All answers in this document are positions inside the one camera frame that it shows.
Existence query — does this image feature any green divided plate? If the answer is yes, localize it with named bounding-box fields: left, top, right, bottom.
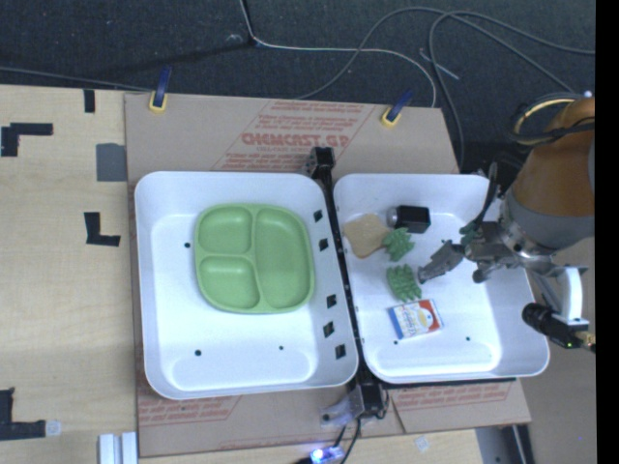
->
left=193, top=202, right=317, bottom=315

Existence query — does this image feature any black cylinder on white bracket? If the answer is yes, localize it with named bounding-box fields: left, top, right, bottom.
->
left=520, top=265, right=592, bottom=351

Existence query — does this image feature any green toy leafy vegetable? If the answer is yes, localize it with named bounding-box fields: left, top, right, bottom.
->
left=381, top=226, right=417, bottom=263
left=385, top=263, right=424, bottom=304

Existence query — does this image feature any black can with silver end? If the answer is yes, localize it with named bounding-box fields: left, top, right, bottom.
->
left=385, top=204, right=432, bottom=235

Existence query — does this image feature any brown cardboard board red print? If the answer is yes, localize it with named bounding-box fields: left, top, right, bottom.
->
left=123, top=92, right=533, bottom=459

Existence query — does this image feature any black block with thin wires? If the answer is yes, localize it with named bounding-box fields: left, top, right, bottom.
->
left=354, top=381, right=389, bottom=418
left=304, top=146, right=337, bottom=181

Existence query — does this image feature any tan toy bread slice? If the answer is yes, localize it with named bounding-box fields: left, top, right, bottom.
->
left=342, top=212, right=393, bottom=260

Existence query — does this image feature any white plastic tray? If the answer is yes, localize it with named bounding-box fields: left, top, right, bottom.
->
left=332, top=172, right=551, bottom=385
left=133, top=170, right=361, bottom=401

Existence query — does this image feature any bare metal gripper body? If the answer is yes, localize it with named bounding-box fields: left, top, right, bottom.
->
left=461, top=220, right=558, bottom=273

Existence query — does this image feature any white red blue carton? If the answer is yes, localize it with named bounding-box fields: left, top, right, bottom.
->
left=386, top=298, right=445, bottom=342

